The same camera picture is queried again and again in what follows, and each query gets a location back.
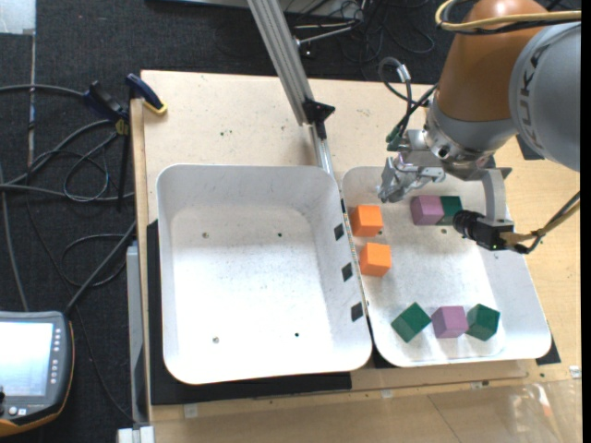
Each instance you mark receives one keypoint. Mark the purple cube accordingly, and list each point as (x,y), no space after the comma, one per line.
(427,210)
(450,322)

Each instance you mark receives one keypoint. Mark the orange cube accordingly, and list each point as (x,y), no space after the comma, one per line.
(366,219)
(375,259)

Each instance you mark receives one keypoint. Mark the pale wood board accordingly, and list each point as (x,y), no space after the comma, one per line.
(240,123)

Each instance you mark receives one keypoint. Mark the black cylinder on white bracket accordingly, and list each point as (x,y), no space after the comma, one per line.
(494,233)

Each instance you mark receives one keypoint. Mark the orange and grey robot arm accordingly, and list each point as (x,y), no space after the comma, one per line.
(485,76)

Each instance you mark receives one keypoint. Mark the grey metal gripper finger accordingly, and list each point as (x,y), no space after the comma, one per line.
(387,183)
(406,187)

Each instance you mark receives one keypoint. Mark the white plastic tray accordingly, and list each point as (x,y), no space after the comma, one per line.
(443,275)
(258,284)

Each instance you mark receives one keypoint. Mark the green cube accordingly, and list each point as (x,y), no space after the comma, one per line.
(483,322)
(451,207)
(410,322)

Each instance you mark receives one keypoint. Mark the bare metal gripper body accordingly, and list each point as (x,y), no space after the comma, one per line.
(418,152)

